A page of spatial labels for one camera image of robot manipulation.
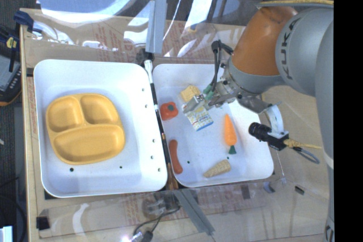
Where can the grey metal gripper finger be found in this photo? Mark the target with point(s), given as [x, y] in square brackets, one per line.
[194, 102]
[222, 102]

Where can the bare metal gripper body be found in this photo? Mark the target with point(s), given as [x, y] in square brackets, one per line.
[228, 90]

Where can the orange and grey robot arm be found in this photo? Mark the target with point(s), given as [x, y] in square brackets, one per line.
[300, 48]

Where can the white printed carton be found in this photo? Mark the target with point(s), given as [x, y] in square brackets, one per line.
[202, 119]

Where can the orange toy pepper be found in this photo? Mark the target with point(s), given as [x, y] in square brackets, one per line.
[168, 112]

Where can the orange toy carrot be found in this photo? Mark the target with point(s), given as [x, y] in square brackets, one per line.
[230, 133]

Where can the white plastic tray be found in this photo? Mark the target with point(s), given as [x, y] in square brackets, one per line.
[93, 178]
[207, 150]

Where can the red toy sausage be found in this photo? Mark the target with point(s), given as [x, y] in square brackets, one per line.
[175, 156]

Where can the beige toy waffle cone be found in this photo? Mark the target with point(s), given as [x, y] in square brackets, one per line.
[218, 169]

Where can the yellow divided plate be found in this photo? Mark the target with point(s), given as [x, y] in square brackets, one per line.
[85, 133]

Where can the brown cardboard board red print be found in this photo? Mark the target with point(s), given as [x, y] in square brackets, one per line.
[30, 51]

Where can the black cylinder on white bracket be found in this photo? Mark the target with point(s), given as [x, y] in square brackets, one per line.
[266, 133]

